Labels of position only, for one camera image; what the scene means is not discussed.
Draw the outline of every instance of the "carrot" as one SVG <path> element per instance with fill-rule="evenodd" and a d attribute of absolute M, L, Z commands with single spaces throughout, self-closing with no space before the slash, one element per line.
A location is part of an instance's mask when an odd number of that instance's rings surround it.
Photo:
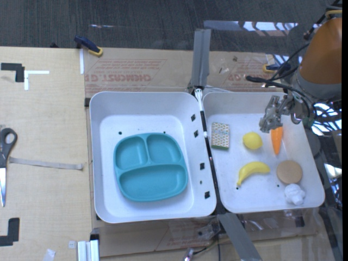
<path fill-rule="evenodd" d="M 282 144 L 283 127 L 278 127 L 276 129 L 271 129 L 271 139 L 273 150 L 275 154 L 279 154 L 279 150 Z"/>

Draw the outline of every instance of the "banana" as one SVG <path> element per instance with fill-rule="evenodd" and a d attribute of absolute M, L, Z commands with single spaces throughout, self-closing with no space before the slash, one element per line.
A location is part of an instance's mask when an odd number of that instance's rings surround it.
<path fill-rule="evenodd" d="M 254 173 L 269 173 L 270 171 L 270 167 L 262 161 L 252 161 L 247 163 L 239 170 L 237 185 L 241 185 L 242 181 Z"/>

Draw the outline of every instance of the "brown cylinder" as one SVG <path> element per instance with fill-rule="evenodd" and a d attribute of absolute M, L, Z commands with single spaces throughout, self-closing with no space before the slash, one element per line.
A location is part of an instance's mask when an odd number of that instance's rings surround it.
<path fill-rule="evenodd" d="M 312 83 L 341 83 L 341 17 L 330 19 L 319 27 L 302 59 L 300 74 L 305 80 Z"/>

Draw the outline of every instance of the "teal divided plate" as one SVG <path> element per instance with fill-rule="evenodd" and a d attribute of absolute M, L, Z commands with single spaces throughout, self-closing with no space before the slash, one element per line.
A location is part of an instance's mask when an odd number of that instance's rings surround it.
<path fill-rule="evenodd" d="M 114 168 L 122 194 L 149 202 L 184 191 L 188 173 L 177 141 L 163 133 L 144 133 L 122 139 L 114 149 Z"/>

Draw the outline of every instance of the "yellow ball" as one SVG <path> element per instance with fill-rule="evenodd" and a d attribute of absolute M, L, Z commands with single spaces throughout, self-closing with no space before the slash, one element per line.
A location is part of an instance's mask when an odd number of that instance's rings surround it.
<path fill-rule="evenodd" d="M 252 150 L 259 149 L 262 146 L 262 138 L 256 132 L 249 132 L 243 135 L 244 145 Z"/>

